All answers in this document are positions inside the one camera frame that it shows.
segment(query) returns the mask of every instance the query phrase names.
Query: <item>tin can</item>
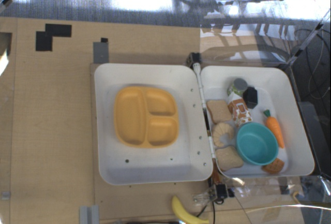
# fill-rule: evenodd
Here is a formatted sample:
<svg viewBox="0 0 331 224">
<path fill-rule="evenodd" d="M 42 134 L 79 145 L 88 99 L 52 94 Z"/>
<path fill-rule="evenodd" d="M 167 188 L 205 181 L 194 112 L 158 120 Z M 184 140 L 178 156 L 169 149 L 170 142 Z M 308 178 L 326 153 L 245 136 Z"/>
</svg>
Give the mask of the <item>tin can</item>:
<svg viewBox="0 0 331 224">
<path fill-rule="evenodd" d="M 239 96 L 242 96 L 244 91 L 247 90 L 247 87 L 248 84 L 244 79 L 237 78 L 228 88 L 228 96 L 230 96 L 231 93 L 235 93 Z"/>
</svg>

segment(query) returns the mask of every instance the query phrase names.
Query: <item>wooden table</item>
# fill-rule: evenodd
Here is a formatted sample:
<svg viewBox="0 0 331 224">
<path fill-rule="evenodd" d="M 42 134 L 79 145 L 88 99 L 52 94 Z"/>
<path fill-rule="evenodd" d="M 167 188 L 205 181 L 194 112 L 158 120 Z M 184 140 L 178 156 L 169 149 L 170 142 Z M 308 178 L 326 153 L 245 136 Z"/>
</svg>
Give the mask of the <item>wooden table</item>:
<svg viewBox="0 0 331 224">
<path fill-rule="evenodd" d="M 54 37 L 53 52 L 37 52 L 36 31 L 44 31 L 46 23 L 71 24 L 72 37 Z M 2 182 L 10 183 L 0 187 L 11 191 L 9 201 L 0 201 L 4 223 L 75 224 L 79 207 L 93 204 L 100 206 L 101 223 L 175 219 L 172 194 L 189 211 L 200 210 L 191 195 L 203 190 L 204 182 L 116 187 L 102 181 L 94 169 L 90 77 L 93 42 L 100 38 L 109 39 L 110 62 L 183 64 L 190 52 L 199 52 L 199 28 L 0 18 L 0 32 L 13 34 L 11 62 L 0 77 L 0 83 L 14 84 L 8 109 L 0 112 L 0 171 L 7 170 Z M 11 140 L 4 136 L 5 127 L 7 134 L 12 129 Z M 293 203 L 279 193 L 265 202 Z M 262 204 L 258 196 L 255 202 L 226 199 L 216 207 L 217 223 L 261 222 L 270 215 L 271 220 L 304 223 L 300 209 L 289 208 L 281 214 L 251 210 L 249 220 L 243 203 Z M 210 207 L 202 217 L 212 219 Z"/>
</svg>

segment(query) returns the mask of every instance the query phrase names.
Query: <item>can lid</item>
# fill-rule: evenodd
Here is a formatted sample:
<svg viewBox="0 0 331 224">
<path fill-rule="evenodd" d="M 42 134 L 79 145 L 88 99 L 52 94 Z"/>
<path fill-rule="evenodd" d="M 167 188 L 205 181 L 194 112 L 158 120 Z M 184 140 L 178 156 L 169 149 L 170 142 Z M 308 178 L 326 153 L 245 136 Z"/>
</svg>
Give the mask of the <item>can lid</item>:
<svg viewBox="0 0 331 224">
<path fill-rule="evenodd" d="M 234 87 L 239 91 L 245 91 L 248 87 L 247 82 L 244 79 L 237 78 L 233 82 Z"/>
</svg>

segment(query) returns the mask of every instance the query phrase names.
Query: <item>black tape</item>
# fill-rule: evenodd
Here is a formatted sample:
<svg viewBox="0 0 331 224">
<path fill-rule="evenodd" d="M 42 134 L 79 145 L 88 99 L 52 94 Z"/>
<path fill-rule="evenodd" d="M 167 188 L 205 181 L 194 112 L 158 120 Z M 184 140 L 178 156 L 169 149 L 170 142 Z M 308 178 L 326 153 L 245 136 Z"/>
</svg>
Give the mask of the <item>black tape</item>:
<svg viewBox="0 0 331 224">
<path fill-rule="evenodd" d="M 48 37 L 71 37 L 71 25 L 46 24 L 46 36 Z"/>
<path fill-rule="evenodd" d="M 46 32 L 36 32 L 36 51 L 53 51 L 52 42 Z"/>
</svg>

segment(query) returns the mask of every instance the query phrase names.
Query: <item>orange carrot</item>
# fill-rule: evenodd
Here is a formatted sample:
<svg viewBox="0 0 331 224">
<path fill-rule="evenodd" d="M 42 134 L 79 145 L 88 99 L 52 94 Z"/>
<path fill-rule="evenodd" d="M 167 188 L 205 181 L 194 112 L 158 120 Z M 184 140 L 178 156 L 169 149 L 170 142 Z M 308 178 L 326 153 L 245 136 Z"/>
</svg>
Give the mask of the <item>orange carrot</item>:
<svg viewBox="0 0 331 224">
<path fill-rule="evenodd" d="M 279 126 L 279 123 L 278 123 L 277 119 L 275 119 L 274 117 L 272 117 L 270 115 L 269 110 L 265 110 L 263 113 L 267 117 L 265 125 L 275 135 L 275 138 L 277 139 L 278 145 L 281 148 L 285 148 L 283 135 L 282 135 L 282 132 L 281 132 L 281 129 L 280 129 L 280 126 Z"/>
</svg>

